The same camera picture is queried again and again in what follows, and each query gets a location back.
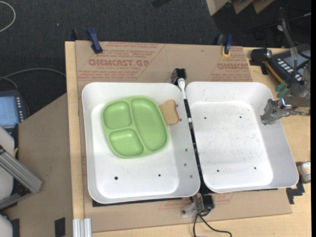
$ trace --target screen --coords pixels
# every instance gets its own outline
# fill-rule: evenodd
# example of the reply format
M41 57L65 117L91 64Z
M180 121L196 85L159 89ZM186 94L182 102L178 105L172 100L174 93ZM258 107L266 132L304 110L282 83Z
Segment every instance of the screen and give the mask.
M0 97L0 125L4 128L14 127L19 123L15 97Z

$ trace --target white cable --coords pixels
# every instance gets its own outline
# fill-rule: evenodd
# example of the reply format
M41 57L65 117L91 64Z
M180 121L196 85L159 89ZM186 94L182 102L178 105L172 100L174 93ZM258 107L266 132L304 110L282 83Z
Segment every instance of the white cable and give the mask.
M15 18L16 18L16 14L15 14L14 8L13 8L11 5L9 5L7 2L0 1L0 3L4 3L5 5L9 6L10 9L13 11L13 15L14 15L14 16L13 16L13 20L11 21L11 23L10 23L9 25L7 25L6 27L4 27L3 29L0 30L0 33L1 33L1 32L3 32L4 30L8 29L8 28L14 23Z

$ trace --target cable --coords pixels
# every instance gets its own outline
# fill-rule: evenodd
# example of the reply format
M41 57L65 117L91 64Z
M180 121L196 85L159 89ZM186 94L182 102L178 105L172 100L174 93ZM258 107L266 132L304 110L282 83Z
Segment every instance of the cable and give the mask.
M14 82L14 81L12 81L11 79L9 79L9 78L5 78L5 77L0 77L0 80L7 80L8 82L10 82L10 83L12 83L13 85L14 85L14 87L16 88L16 89L18 89L18 85Z
M7 2L0 1L0 3L3 3L3 4L5 4L5 5L7 5L7 6L9 6L10 9L13 11L13 20L11 21L10 24L8 24L6 27L4 27L3 29L0 30L0 33L1 33L1 32L3 32L4 30L8 29L8 28L14 23L15 18L16 18L16 14L15 14L14 8L13 8L11 5L9 5Z
M61 72L54 70L54 69L36 68L36 69L25 69L25 70L17 71L17 72L14 72L14 73L11 73L11 74L5 76L5 78L12 77L12 76L15 76L15 75L20 74L20 73L30 72L30 71L51 71L51 72L55 72L55 73L58 73L64 77L66 77L66 75L64 73L61 73Z
M201 214L199 214L199 213L196 214L196 218L195 218L194 224L193 224L193 234L194 234L194 237L197 237L197 235L196 235L196 223L197 223L198 217L200 217L201 220L202 220L211 230L213 230L213 231L215 231L215 232L218 232L218 233L229 234L230 237L233 237L233 235L232 235L230 232L228 232L228 231L216 230L216 229L212 228L212 227L203 219L203 216L206 216L207 214L209 214L209 212L207 212L207 213L204 214L204 215L201 215Z

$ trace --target electronic device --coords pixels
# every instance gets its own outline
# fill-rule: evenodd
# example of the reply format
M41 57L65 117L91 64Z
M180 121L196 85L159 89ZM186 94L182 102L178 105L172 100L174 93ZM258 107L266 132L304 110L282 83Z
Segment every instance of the electronic device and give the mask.
M11 133L28 116L27 105L19 91L0 92L0 126Z
M297 73L295 75L295 81L300 83L303 77L303 70L307 68L307 64L311 59L311 46L308 44L299 45L297 46L297 51ZM272 57L266 62L266 65L269 71L280 82L286 80L294 72L294 63L290 50L284 53L272 55Z

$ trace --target white tray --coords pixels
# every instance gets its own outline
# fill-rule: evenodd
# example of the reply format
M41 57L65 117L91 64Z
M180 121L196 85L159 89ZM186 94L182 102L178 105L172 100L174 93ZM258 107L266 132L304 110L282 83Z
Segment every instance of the white tray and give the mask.
M169 143L155 154L124 159L107 142L101 121L103 107L130 96L147 96L158 105L169 99L178 104L181 122L168 126ZM99 203L182 198L200 186L188 119L181 91L169 83L94 82L82 91L86 137L88 190Z
M217 193L294 186L297 168L280 120L263 125L270 90L256 82L192 82L186 88L198 157Z

